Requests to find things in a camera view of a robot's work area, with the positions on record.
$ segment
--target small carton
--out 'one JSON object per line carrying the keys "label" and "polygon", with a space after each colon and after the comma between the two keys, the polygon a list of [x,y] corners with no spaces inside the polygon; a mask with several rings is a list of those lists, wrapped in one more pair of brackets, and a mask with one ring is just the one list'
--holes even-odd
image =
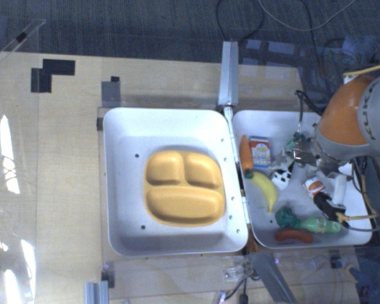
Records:
{"label": "small carton", "polygon": [[249,145],[252,150],[253,167],[268,168],[270,165],[269,140],[262,137],[251,136],[249,138]]}

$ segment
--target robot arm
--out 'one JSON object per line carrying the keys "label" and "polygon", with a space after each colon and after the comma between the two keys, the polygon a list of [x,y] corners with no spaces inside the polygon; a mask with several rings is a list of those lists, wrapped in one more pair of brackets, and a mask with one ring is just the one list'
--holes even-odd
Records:
{"label": "robot arm", "polygon": [[380,156],[380,77],[361,75],[342,85],[321,117],[315,139],[335,160]]}

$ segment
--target green toy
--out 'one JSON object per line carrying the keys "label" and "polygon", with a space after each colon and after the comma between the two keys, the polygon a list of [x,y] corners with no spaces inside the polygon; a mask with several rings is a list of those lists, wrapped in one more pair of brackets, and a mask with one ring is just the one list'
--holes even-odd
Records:
{"label": "green toy", "polygon": [[275,217],[277,224],[282,228],[305,229],[312,233],[338,233],[341,230],[339,222],[327,220],[325,217],[309,217],[301,221],[290,207],[281,208]]}

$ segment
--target black wire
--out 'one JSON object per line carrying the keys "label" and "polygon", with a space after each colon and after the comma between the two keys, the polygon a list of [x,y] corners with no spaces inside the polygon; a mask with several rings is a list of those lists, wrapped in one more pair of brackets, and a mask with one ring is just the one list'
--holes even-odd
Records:
{"label": "black wire", "polygon": [[306,105],[316,114],[322,116],[324,113],[320,108],[318,108],[311,99],[305,94],[305,92],[301,90],[296,90],[296,95],[300,98],[300,100],[303,100]]}
{"label": "black wire", "polygon": [[362,175],[365,174],[366,168],[367,168],[367,156],[365,156],[362,161]]}
{"label": "black wire", "polygon": [[243,283],[243,294],[246,295],[246,283],[248,282],[248,278],[245,278],[245,282]]}
{"label": "black wire", "polygon": [[[218,15],[219,7],[220,7],[222,1],[224,1],[224,0],[218,0],[217,4],[215,5],[215,19],[217,21],[218,29],[220,30],[220,34],[221,34],[222,39],[224,41],[228,41],[228,38],[225,36],[224,31],[222,29],[220,19],[219,19],[219,15]],[[256,33],[259,30],[259,28],[262,26],[262,23],[263,23],[263,11],[262,11],[259,3],[256,0],[249,0],[249,1],[251,1],[261,11],[262,19],[260,20],[259,24],[255,27],[255,29],[253,29],[249,34],[245,35],[240,40],[238,40],[239,42],[251,37],[254,33]]]}
{"label": "black wire", "polygon": [[242,280],[238,283],[238,285],[236,285],[236,287],[234,288],[234,290],[231,291],[231,292],[229,293],[229,295],[227,295],[227,296],[225,297],[225,301],[227,301],[227,300],[229,300],[231,297],[233,297],[234,294],[236,293],[236,291],[242,286],[242,284],[243,284],[243,283],[246,283],[246,280],[247,280],[247,279],[248,279],[248,277],[245,277],[244,279],[242,279]]}
{"label": "black wire", "polygon": [[303,122],[304,102],[303,102],[303,98],[300,97],[297,94],[297,92],[296,92],[296,95],[298,96],[298,103],[300,104],[300,115],[299,115],[299,118],[298,118],[298,124],[301,125],[301,123]]}
{"label": "black wire", "polygon": [[353,180],[353,187],[358,191],[360,192],[360,194],[362,194],[362,191],[359,189],[359,187],[356,185],[356,181],[355,181],[355,176],[353,173],[356,173],[356,175],[358,176],[359,175],[359,169],[358,169],[358,164],[357,164],[357,159],[353,159],[353,163],[352,163],[352,180]]}
{"label": "black wire", "polygon": [[[304,5],[305,11],[307,12],[307,16],[308,16],[308,23],[310,24],[309,28],[312,28],[313,25],[312,25],[312,18],[311,18],[310,9],[308,8],[308,5],[304,0],[299,0],[299,2],[301,2]],[[315,58],[317,59],[318,67],[320,70],[320,74],[323,75],[321,60],[319,58],[317,44],[315,43],[315,37],[314,37],[314,31],[313,30],[310,30],[310,36],[311,36],[312,46],[314,48]]]}

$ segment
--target wooden table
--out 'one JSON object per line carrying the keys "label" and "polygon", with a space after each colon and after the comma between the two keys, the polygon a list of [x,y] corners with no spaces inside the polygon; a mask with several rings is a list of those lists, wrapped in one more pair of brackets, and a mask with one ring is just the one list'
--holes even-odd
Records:
{"label": "wooden table", "polygon": [[[31,93],[31,68],[42,67],[43,59],[73,60],[75,75],[53,75],[52,93]],[[218,96],[220,65],[28,53],[15,53],[1,64],[1,105],[7,105],[5,112],[11,130],[22,130],[24,136],[22,141],[16,141],[17,134],[13,137],[14,148],[19,147],[23,155],[15,157],[16,167],[19,164],[34,167],[34,161],[37,162],[37,171],[28,177],[36,181],[36,186],[30,186],[36,188],[36,199],[18,202],[18,207],[12,209],[30,212],[32,220],[19,220],[17,214],[10,218],[12,228],[25,232],[26,238],[32,240],[36,303],[83,303],[85,282],[99,281],[102,240],[96,120],[101,106],[101,82],[110,81],[111,76],[120,77],[123,106],[168,103],[181,108],[213,108]],[[253,105],[259,109],[295,109],[295,89],[301,89],[301,83],[294,68],[239,67],[239,97],[244,100],[239,108]],[[37,138],[30,146],[25,144],[28,134],[32,140]],[[7,201],[12,208],[13,199]],[[3,224],[0,229],[8,228],[7,221]],[[316,260],[317,268],[327,269],[320,256]],[[284,262],[285,274],[290,278],[298,269],[294,264]],[[312,275],[303,276],[303,283],[291,285],[297,299],[358,302],[354,284],[343,270],[338,269],[327,284],[319,284],[319,275],[313,270]],[[262,282],[250,282],[248,288],[251,303],[272,303]],[[130,302],[210,304],[215,293],[139,297],[131,298]],[[237,300],[235,296],[229,303]]]}

